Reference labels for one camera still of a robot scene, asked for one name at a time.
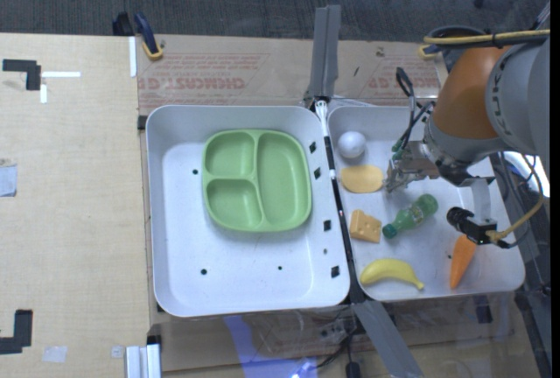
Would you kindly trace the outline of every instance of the white ball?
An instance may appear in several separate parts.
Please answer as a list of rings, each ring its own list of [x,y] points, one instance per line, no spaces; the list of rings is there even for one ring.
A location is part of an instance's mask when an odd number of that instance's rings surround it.
[[[355,130],[349,130],[339,138],[340,155],[345,158],[357,158],[366,149],[366,138]]]

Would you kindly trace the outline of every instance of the green plate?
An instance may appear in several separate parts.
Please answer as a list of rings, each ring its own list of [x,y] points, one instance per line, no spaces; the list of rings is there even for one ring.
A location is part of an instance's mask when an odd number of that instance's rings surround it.
[[[305,153],[285,132],[219,132],[206,141],[202,164],[206,209],[224,228],[290,230],[304,223],[311,212]]]

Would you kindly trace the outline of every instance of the toy carrot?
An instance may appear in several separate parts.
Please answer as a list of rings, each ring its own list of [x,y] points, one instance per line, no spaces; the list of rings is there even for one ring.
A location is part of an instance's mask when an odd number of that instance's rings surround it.
[[[465,234],[462,234],[456,241],[453,248],[453,257],[451,259],[451,276],[449,285],[455,288],[461,278],[465,274],[466,268],[471,263],[474,256],[476,244],[469,240]]]

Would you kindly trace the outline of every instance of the toy banana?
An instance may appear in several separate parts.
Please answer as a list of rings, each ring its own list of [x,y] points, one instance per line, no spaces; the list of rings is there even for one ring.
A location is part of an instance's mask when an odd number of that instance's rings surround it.
[[[372,261],[360,274],[360,282],[362,284],[372,284],[383,278],[394,278],[414,284],[419,290],[424,284],[418,280],[418,277],[412,266],[403,260],[395,258],[380,258]]]

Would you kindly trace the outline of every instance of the toy bottle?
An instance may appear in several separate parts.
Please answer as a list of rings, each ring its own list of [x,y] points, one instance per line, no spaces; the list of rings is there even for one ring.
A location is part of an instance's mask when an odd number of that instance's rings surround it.
[[[394,238],[401,230],[415,228],[438,210],[438,201],[431,194],[423,194],[409,208],[396,213],[395,220],[381,230],[387,238]]]

